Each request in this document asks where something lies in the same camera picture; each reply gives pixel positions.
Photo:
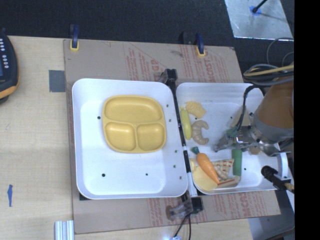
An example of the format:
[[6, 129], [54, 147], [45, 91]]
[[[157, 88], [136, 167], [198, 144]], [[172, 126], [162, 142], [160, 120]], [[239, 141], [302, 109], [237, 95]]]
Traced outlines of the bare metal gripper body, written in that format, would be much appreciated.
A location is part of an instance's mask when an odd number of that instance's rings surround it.
[[235, 136], [235, 145], [251, 155], [265, 155], [272, 157], [278, 153], [278, 143], [266, 138], [255, 126], [241, 126]]

